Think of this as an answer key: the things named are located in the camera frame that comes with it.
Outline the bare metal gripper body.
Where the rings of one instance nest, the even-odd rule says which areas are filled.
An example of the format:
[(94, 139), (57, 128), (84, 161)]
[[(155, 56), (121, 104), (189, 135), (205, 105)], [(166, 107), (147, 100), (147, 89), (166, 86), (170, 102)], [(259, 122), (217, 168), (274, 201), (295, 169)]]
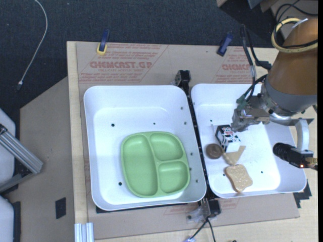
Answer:
[(260, 86), (256, 95), (250, 95), (243, 94), (238, 99), (238, 124), (268, 124), (278, 118), (275, 114), (277, 104), (265, 86)]

